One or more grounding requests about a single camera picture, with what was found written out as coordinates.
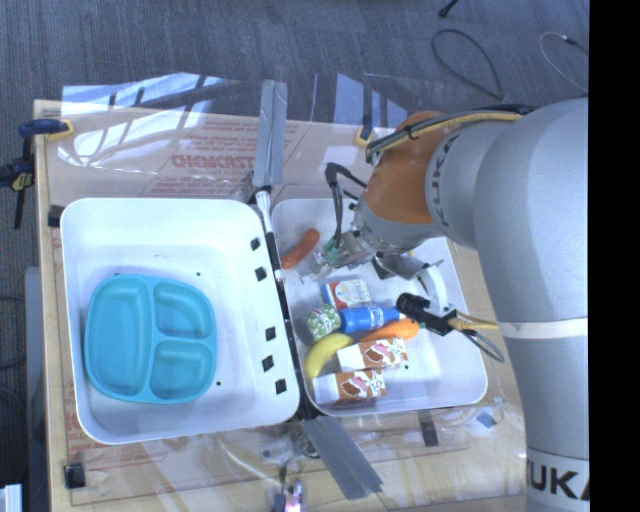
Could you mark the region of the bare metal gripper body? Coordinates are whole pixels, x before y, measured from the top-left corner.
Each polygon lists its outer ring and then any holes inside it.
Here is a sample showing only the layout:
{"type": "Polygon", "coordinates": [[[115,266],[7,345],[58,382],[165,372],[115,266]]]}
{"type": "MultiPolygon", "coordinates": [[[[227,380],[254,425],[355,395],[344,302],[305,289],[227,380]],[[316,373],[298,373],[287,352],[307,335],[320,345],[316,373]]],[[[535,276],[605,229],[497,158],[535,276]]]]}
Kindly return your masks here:
{"type": "Polygon", "coordinates": [[[381,255],[380,240],[364,227],[342,233],[337,242],[330,242],[329,247],[330,264],[348,262],[350,268],[366,264],[381,255]]]}

